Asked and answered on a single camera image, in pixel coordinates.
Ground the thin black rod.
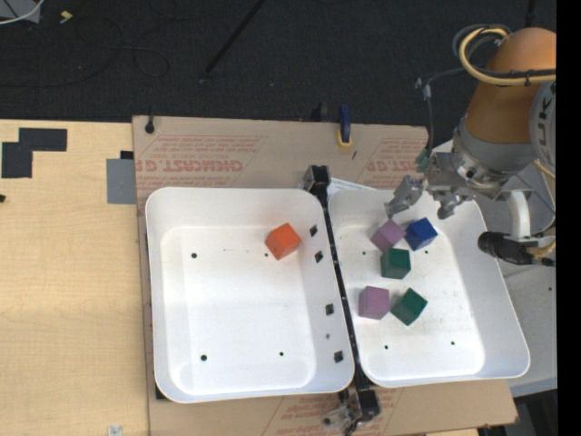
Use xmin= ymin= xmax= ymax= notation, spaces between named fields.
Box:
xmin=317 ymin=183 xmax=374 ymax=397

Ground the blue cube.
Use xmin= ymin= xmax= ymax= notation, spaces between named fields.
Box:
xmin=404 ymin=217 xmax=439 ymax=252

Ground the purple cube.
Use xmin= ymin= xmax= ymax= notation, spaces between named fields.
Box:
xmin=369 ymin=218 xmax=407 ymax=253
xmin=358 ymin=285 xmax=390 ymax=321

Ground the green cube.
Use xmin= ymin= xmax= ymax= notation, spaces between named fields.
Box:
xmin=379 ymin=247 xmax=412 ymax=281
xmin=389 ymin=287 xmax=428 ymax=327

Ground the white plastic tray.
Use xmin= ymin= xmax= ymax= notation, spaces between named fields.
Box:
xmin=144 ymin=186 xmax=356 ymax=404
xmin=327 ymin=187 xmax=531 ymax=388

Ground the black cylinder on white bracket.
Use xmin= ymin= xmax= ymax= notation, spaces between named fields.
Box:
xmin=477 ymin=189 xmax=545 ymax=265

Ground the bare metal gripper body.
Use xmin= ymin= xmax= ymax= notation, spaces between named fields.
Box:
xmin=425 ymin=151 xmax=513 ymax=203

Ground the brown cardboard board red print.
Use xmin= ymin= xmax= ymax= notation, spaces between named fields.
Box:
xmin=132 ymin=114 xmax=519 ymax=436

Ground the orange cube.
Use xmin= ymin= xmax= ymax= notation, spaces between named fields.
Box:
xmin=264 ymin=223 xmax=302 ymax=262

